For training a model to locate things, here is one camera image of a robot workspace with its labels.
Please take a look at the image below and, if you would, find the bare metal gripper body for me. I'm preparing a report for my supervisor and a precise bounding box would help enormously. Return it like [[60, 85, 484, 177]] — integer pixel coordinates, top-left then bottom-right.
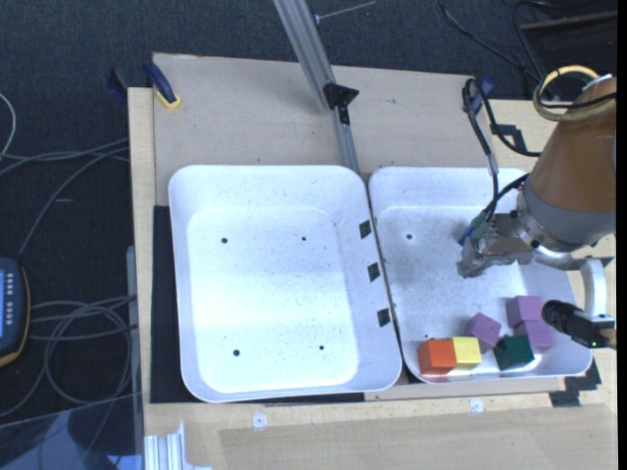
[[472, 207, 579, 267]]

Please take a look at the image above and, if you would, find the white plastic tray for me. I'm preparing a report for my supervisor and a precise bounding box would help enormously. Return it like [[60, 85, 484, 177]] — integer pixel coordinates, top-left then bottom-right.
[[366, 165, 595, 386], [168, 164, 404, 404]]

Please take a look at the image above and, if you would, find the purple cube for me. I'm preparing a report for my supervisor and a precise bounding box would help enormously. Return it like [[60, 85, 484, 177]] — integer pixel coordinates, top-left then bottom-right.
[[512, 319, 555, 353], [506, 295, 544, 329], [463, 311, 503, 354]]

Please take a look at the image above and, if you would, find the yellow cube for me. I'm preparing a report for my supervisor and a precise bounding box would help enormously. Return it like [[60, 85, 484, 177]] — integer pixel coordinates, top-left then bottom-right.
[[451, 336, 484, 371]]

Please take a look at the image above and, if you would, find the green cube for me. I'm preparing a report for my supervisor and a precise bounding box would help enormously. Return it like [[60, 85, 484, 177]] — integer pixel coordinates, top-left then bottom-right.
[[492, 334, 535, 372]]

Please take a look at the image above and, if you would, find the orange cube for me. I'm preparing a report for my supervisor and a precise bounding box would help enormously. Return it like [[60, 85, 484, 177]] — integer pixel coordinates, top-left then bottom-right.
[[416, 339, 458, 376]]

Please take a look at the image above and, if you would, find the brown cardboard board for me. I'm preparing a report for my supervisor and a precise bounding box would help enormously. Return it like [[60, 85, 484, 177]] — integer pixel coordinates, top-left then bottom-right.
[[151, 52, 569, 403]]

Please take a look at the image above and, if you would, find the black cylinder on white bracket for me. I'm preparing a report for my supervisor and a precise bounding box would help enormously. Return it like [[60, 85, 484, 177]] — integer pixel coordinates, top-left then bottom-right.
[[532, 247, 616, 350]]

